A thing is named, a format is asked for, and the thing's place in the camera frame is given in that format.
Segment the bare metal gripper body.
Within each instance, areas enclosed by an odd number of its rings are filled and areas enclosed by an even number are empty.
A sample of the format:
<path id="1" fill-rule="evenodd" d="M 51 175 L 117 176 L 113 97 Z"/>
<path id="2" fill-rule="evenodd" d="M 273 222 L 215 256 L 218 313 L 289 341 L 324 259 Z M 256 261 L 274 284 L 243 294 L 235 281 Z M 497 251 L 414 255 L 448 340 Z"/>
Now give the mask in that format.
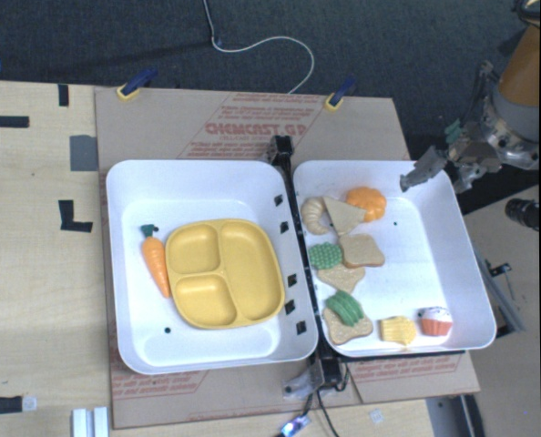
<path id="1" fill-rule="evenodd" d="M 483 177 L 498 172 L 503 165 L 523 170 L 539 170 L 539 145 L 518 136 L 502 120 L 492 124 L 456 120 L 446 128 L 447 157 L 456 170 L 478 166 Z"/>

